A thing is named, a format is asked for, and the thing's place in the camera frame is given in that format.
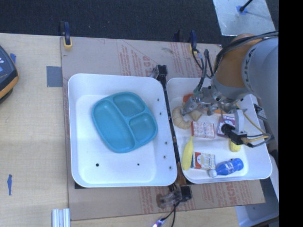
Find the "wooden table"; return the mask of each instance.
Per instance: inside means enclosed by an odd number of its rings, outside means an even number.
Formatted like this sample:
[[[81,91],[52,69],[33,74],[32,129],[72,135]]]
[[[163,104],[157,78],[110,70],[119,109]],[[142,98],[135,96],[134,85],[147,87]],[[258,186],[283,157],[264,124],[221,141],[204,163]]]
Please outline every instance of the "wooden table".
[[[0,104],[0,226],[50,227],[53,209],[69,207],[62,87],[46,67],[61,66],[60,37],[0,34],[16,55],[20,79]],[[12,175],[11,195],[7,180]],[[72,221],[72,227],[149,227],[163,214]],[[171,225],[169,218],[165,226]],[[177,212],[174,227],[239,226],[234,207]]]

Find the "blue plate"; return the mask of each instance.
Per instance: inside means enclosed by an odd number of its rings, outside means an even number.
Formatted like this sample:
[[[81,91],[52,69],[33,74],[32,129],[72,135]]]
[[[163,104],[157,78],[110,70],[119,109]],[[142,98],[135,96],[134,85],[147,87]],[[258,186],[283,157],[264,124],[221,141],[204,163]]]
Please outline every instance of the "blue plate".
[[[137,149],[158,132],[148,106],[132,92],[113,94],[96,102],[92,119],[103,141],[116,153]]]

